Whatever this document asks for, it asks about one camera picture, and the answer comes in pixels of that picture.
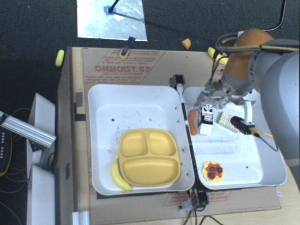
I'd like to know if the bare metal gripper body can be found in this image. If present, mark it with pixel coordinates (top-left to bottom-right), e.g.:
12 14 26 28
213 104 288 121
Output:
202 79 246 104

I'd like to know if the white patterned packet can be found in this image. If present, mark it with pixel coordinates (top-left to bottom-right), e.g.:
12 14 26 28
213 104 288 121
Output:
215 111 240 134

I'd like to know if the black and white milk carton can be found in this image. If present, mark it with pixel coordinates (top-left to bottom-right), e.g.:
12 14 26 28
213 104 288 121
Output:
197 104 215 136

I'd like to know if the orange sausage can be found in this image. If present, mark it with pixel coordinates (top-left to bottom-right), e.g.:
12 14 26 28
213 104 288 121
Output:
187 109 198 136

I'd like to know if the thin black and white rod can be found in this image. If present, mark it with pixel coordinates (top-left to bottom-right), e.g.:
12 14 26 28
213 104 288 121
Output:
176 83 200 193

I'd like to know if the white plastic tray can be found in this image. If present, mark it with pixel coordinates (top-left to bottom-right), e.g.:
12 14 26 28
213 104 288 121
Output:
182 86 288 191
88 83 195 196

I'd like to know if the tan bread wedge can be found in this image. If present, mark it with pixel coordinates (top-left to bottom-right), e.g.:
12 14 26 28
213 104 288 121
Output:
180 37 193 50

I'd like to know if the brown cardboard board, red print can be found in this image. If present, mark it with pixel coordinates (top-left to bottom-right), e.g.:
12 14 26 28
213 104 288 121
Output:
82 47 282 218

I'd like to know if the spaghetti with meatballs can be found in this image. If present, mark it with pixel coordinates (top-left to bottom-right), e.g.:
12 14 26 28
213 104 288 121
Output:
202 160 224 185

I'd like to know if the yellow divided plate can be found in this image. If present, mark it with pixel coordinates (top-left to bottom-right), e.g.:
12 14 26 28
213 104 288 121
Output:
118 128 181 188

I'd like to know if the yellow banana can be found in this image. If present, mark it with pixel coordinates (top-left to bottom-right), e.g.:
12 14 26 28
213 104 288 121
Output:
110 155 133 192

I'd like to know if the yellow oblong object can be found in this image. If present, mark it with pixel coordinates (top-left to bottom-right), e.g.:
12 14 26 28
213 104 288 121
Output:
55 49 65 68

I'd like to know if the black cylinder on white bracket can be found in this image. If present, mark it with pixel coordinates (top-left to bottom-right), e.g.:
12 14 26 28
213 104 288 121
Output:
230 100 256 135

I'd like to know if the black block with thin wires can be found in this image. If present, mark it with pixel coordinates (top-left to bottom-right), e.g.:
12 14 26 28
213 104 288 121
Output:
187 186 210 209
169 74 186 88

